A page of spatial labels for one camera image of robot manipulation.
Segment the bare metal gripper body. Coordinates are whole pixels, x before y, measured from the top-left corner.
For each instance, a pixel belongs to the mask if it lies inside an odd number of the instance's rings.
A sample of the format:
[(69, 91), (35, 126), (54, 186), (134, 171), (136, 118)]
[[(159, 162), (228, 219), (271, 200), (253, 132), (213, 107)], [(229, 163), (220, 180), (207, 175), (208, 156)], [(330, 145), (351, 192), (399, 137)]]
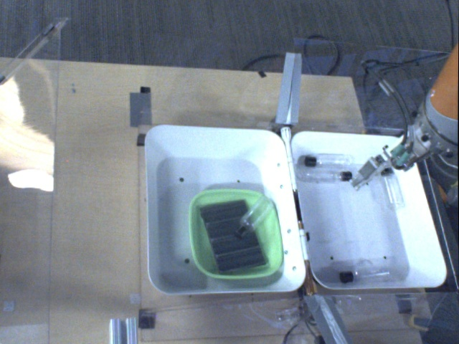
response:
[(386, 167), (408, 171), (420, 161), (445, 155), (445, 139), (427, 120), (421, 120), (407, 127), (398, 144), (384, 146), (383, 154)]

